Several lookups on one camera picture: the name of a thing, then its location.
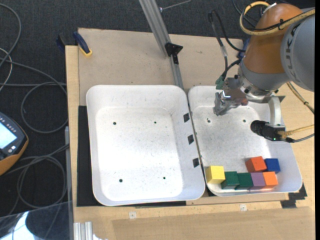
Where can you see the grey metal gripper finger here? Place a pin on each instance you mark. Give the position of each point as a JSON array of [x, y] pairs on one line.
[[228, 106], [218, 106]]

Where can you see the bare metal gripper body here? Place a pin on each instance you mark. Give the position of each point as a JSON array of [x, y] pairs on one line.
[[235, 90]]

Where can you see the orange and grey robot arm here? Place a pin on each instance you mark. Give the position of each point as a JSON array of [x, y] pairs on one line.
[[265, 51]]

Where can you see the white plastic tray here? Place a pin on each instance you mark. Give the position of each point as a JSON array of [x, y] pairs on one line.
[[140, 149], [230, 144]]

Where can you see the red-orange cube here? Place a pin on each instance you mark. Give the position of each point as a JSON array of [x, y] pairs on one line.
[[255, 164]]

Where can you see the yellow cube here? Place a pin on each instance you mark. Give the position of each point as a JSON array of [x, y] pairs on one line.
[[215, 174]]

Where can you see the green cube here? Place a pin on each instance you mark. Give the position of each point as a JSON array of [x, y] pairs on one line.
[[230, 179], [245, 180]]

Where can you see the blue cube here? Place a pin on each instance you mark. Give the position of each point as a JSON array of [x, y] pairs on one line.
[[273, 165]]

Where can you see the purple cube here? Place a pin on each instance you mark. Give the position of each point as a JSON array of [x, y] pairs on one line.
[[258, 179]]

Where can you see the orange cube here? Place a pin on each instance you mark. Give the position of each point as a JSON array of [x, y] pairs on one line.
[[270, 178]]

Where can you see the brown cardboard board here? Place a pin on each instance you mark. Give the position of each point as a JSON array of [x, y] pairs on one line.
[[125, 64]]

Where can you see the black cylinder on white bracket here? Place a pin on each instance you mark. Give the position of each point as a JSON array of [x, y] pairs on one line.
[[265, 130]]

